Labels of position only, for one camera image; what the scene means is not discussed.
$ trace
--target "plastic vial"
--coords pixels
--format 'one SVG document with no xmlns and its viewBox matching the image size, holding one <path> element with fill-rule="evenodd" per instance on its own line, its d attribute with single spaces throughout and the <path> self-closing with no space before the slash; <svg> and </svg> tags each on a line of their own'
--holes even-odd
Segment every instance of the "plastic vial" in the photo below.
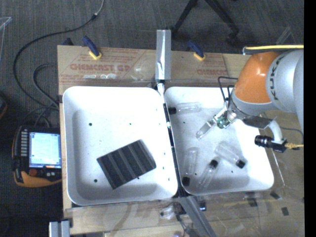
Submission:
<svg viewBox="0 0 316 237">
<path fill-rule="evenodd" d="M 176 107 L 169 108 L 168 110 L 169 114 L 197 113 L 201 110 L 201 104 L 199 102 L 181 103 L 177 104 Z"/>
<path fill-rule="evenodd" d="M 236 154 L 237 150 L 232 147 L 229 142 L 221 142 L 215 149 L 215 154 L 225 159 L 232 165 L 236 165 L 239 168 L 243 168 L 246 164 L 244 160 Z"/>
<path fill-rule="evenodd" d="M 203 171 L 201 178 L 198 182 L 200 188 L 208 188 L 209 185 L 211 184 L 214 175 L 217 170 L 217 166 L 219 163 L 219 159 L 213 159 L 205 168 Z"/>
<path fill-rule="evenodd" d="M 185 176 L 190 177 L 194 174 L 197 158 L 198 148 L 189 148 L 185 151 L 183 162 Z"/>
</svg>

